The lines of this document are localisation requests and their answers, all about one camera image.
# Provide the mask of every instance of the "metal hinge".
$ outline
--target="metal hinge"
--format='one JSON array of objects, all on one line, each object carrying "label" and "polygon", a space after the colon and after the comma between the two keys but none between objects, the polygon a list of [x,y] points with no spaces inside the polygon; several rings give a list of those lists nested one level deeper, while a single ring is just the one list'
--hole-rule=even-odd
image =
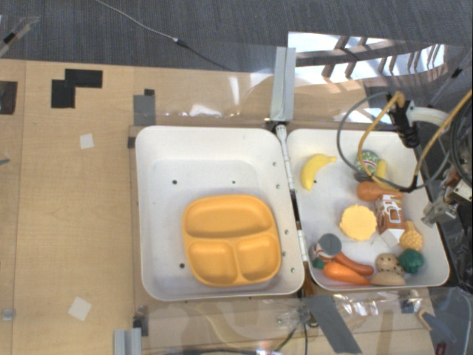
[{"label": "metal hinge", "polygon": [[141,329],[117,329],[113,333],[114,355],[142,355]]},{"label": "metal hinge", "polygon": [[307,244],[305,242],[304,232],[302,230],[297,231],[297,237],[299,239],[299,248],[301,249],[302,262],[308,262],[307,257]]}]

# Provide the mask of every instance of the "toy broccoli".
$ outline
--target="toy broccoli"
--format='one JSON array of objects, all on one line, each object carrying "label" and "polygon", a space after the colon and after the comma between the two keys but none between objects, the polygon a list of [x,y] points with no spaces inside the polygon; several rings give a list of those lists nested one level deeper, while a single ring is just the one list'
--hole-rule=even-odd
[{"label": "toy broccoli", "polygon": [[423,256],[419,251],[408,248],[398,258],[399,264],[409,274],[417,273],[418,269],[423,266]]}]

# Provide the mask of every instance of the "black tape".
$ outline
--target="black tape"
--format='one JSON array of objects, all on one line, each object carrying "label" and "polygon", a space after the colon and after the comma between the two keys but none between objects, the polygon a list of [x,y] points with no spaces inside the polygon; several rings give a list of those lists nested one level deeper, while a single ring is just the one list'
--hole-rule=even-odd
[{"label": "black tape", "polygon": [[461,74],[463,70],[461,68],[457,68],[453,73],[452,73],[452,79],[455,79],[459,74]]},{"label": "black tape", "polygon": [[128,143],[127,143],[127,147],[129,149],[134,149],[135,148],[135,142],[136,142],[136,138],[135,137],[128,137]]},{"label": "black tape", "polygon": [[75,108],[75,88],[67,87],[64,80],[53,80],[51,108]]},{"label": "black tape", "polygon": [[16,107],[16,81],[0,81],[0,115],[12,115]]},{"label": "black tape", "polygon": [[65,86],[67,88],[102,88],[102,77],[103,72],[99,70],[66,69]]},{"label": "black tape", "polygon": [[13,39],[15,39],[16,37],[16,34],[15,33],[10,33],[9,35],[7,35],[5,38],[3,38],[3,42],[5,44],[9,44],[11,41],[13,41]]}]

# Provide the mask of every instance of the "cable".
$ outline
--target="cable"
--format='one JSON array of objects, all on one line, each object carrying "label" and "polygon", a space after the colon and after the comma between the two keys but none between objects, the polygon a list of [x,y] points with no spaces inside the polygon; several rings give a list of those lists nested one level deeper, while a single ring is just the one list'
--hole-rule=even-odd
[{"label": "cable", "polygon": [[158,34],[159,36],[162,36],[162,37],[166,37],[168,39],[171,39],[176,45],[178,46],[181,46],[183,47],[184,49],[187,49],[189,50],[191,53],[201,57],[202,59],[204,59],[205,61],[209,62],[209,63],[212,63],[213,65],[217,66],[217,67],[220,67],[222,68],[223,70],[226,70],[226,71],[232,71],[231,69],[227,68],[226,66],[220,64],[220,63],[217,63],[215,61],[212,61],[210,58],[207,58],[206,56],[204,56],[203,54],[199,53],[198,51],[196,51],[195,49],[193,49],[192,47],[190,47],[189,45],[187,45],[187,43],[185,43],[182,39],[180,38],[177,38],[177,37],[173,37],[172,35],[169,35],[169,34],[166,34],[166,33],[163,33],[163,32],[160,32],[159,30],[156,30],[156,29],[153,29],[152,27],[149,27],[148,25],[145,25],[143,24],[142,22],[138,21],[136,18],[130,16],[128,13],[125,13],[123,12],[122,10],[119,10],[118,8],[115,8],[113,7],[112,5],[110,4],[107,4],[106,2],[104,1],[101,1],[101,0],[93,0],[95,1],[96,3],[99,3],[100,5],[103,5],[104,7],[110,9],[110,10],[113,10],[114,12],[118,13],[119,15],[127,18],[128,20],[130,20],[131,22],[133,22],[134,24],[138,25],[139,27],[142,27],[144,30],[148,30],[149,32],[151,33],[154,33],[154,34]]},{"label": "cable", "polygon": [[472,100],[470,99],[469,103],[463,109],[461,115],[457,116],[453,123],[451,133],[450,133],[450,149],[452,151],[452,163],[457,169],[458,174],[462,179],[465,180],[466,184],[471,188],[472,187],[472,177],[468,175],[467,172],[463,169],[462,162],[461,162],[461,154],[460,150],[458,149],[458,140],[460,139],[460,129],[463,127],[463,120],[466,116],[466,113],[472,107]]},{"label": "cable", "polygon": [[468,54],[466,54],[465,57],[461,60],[461,62],[458,64],[458,67],[455,70],[453,70],[449,78],[443,82],[439,90],[435,93],[435,95],[430,100],[428,107],[433,108],[435,107],[435,105],[437,105],[437,103],[439,102],[440,96],[442,95],[442,92],[445,90],[445,88],[449,86],[452,80],[456,79],[456,77],[459,76],[459,74],[461,74],[463,69],[468,66],[468,63],[470,62],[470,58],[472,56],[472,52],[473,50],[470,49],[470,51],[468,51]]},{"label": "cable", "polygon": [[299,326],[299,324],[296,325],[296,327],[289,333],[289,335],[286,337],[286,339],[285,339],[278,347],[275,348],[275,350],[274,350],[275,352],[280,352],[281,349],[282,349],[284,346],[286,346],[286,344],[292,339],[294,333],[295,333],[296,330],[297,330],[297,326]]},{"label": "cable", "polygon": [[[387,96],[389,95],[388,92],[378,92],[378,93],[375,93],[374,95],[371,95],[371,96],[367,96],[366,98],[363,98],[361,99],[358,103],[356,103],[355,105],[353,105],[349,110],[348,112],[343,116],[343,118],[341,119],[340,121],[340,124],[338,125],[338,129],[337,129],[337,140],[336,140],[336,143],[337,143],[337,150],[338,150],[338,153],[340,154],[340,158],[345,162],[345,164],[347,164],[353,171],[355,172],[360,172],[359,169],[356,168],[355,165],[353,165],[348,159],[347,157],[345,157],[342,149],[341,149],[341,131],[343,130],[343,127],[344,127],[344,124],[345,122],[347,121],[347,119],[349,118],[349,116],[356,110],[358,109],[361,105],[363,105],[364,103],[366,103],[367,101],[370,101],[374,98],[378,98],[380,96]],[[415,189],[422,189],[426,186],[428,186],[429,184],[431,184],[435,179],[437,179],[438,175],[442,172],[443,168],[445,167],[445,165],[447,164],[448,160],[449,160],[449,156],[450,156],[450,150],[445,154],[443,160],[442,160],[442,163],[441,165],[438,167],[437,171],[435,171],[435,173],[433,174],[433,176],[426,180],[424,182],[424,184],[420,185],[420,186],[416,186]],[[382,177],[379,178],[380,180],[382,180],[383,182],[389,184],[390,186],[393,186],[395,188],[403,188],[402,186],[398,186],[397,184],[389,181],[389,180],[386,180],[386,179],[383,179]]]},{"label": "cable", "polygon": [[397,91],[394,96],[391,97],[389,102],[386,104],[386,106],[381,110],[379,115],[375,118],[375,120],[368,126],[368,128],[365,130],[363,135],[361,136],[360,142],[358,143],[358,160],[360,161],[361,167],[364,169],[364,171],[371,177],[371,179],[378,184],[380,187],[385,188],[385,189],[391,189],[391,185],[388,183],[383,182],[380,180],[380,178],[376,177],[374,174],[370,175],[370,171],[363,161],[363,143],[367,139],[368,135],[371,133],[371,131],[378,125],[379,121],[383,118],[383,116],[387,113],[387,111],[394,105],[398,104],[399,107],[404,107],[404,104],[406,103],[406,99],[404,98],[404,95]]},{"label": "cable", "polygon": [[307,338],[307,327],[305,323],[303,323],[304,326],[304,338],[305,338],[305,343],[304,343],[304,355],[307,355],[307,350],[309,348],[309,339]]},{"label": "cable", "polygon": [[440,137],[440,134],[444,131],[444,129],[450,124],[450,122],[453,120],[453,118],[458,114],[458,112],[463,108],[463,106],[472,98],[472,90],[469,90],[465,96],[460,100],[460,102],[457,104],[457,106],[450,112],[449,116],[445,119],[445,121],[439,126],[437,129],[437,132],[430,138],[430,141],[427,143],[427,145],[423,148],[423,151],[421,153],[421,156],[419,157],[419,161],[417,163],[417,166],[415,167],[414,175],[417,176],[419,174],[419,171],[421,170],[421,165],[423,159],[426,157],[427,153],[430,151],[432,146],[434,145],[435,141],[437,138]]},{"label": "cable", "polygon": [[163,36],[163,37],[169,38],[169,39],[171,39],[171,40],[174,41],[174,42],[179,41],[178,38],[173,37],[172,35],[165,34],[165,33],[163,33],[163,32],[160,32],[160,31],[156,30],[156,29],[153,29],[152,27],[146,26],[145,24],[139,22],[136,18],[131,17],[129,14],[126,14],[126,13],[123,12],[122,10],[119,10],[118,8],[115,8],[115,7],[113,7],[112,5],[109,5],[109,4],[107,4],[106,2],[104,2],[104,1],[101,1],[101,0],[93,0],[93,1],[95,1],[96,3],[99,3],[100,5],[103,5],[104,7],[109,8],[110,10],[113,10],[114,12],[116,12],[116,13],[118,13],[118,14],[120,14],[120,15],[122,15],[123,17],[125,17],[125,18],[127,18],[128,20],[134,22],[136,25],[138,25],[139,27],[142,27],[142,28],[145,29],[145,30],[148,30],[148,31],[150,31],[150,32],[152,32],[152,33],[154,33],[154,34],[158,34],[159,36]]}]

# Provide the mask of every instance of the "wooden table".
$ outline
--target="wooden table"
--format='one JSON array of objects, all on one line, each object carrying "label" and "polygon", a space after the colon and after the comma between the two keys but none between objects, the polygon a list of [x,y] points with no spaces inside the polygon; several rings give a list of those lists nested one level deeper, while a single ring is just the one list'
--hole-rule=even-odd
[{"label": "wooden table", "polygon": [[[103,87],[77,88],[75,109],[52,109],[51,80],[64,79],[66,68],[103,70]],[[0,151],[10,159],[0,166],[0,308],[16,309],[13,325],[0,322],[0,353],[112,354],[114,329],[130,328],[135,312],[127,148],[133,95],[142,95],[145,88],[155,90],[158,122],[207,124],[207,118],[178,115],[189,116],[200,105],[221,115],[209,121],[213,124],[238,126],[252,120],[251,125],[261,126],[269,111],[272,78],[0,60],[0,80],[18,82],[16,113],[0,115]],[[299,111],[307,109],[305,119],[330,120],[340,113],[336,85],[315,88],[299,81],[296,86],[296,105]],[[363,97],[356,82],[344,89],[350,97],[344,95],[345,101]],[[92,134],[94,146],[81,149],[80,136],[86,134]],[[76,297],[92,304],[84,321],[68,314]],[[251,311],[251,303],[246,302],[243,321],[258,314]],[[182,320],[163,318],[163,312],[174,308],[155,303],[156,330],[175,325],[173,332],[180,332]],[[208,309],[208,317],[215,315],[212,304],[203,309]],[[413,316],[411,331],[393,327],[395,313],[387,312],[378,324],[356,332],[358,342],[366,349],[377,348],[379,354],[388,354],[388,349],[389,354],[406,349],[430,354],[428,333]],[[208,343],[222,339],[208,332],[203,335],[210,321],[199,326],[203,318],[195,319],[197,324],[186,329],[187,339],[181,337],[182,341],[191,345],[196,338],[209,338]],[[329,351],[320,331],[314,329],[310,335],[311,346],[321,353]],[[302,338],[290,342],[288,354],[301,353],[303,343]]]}]

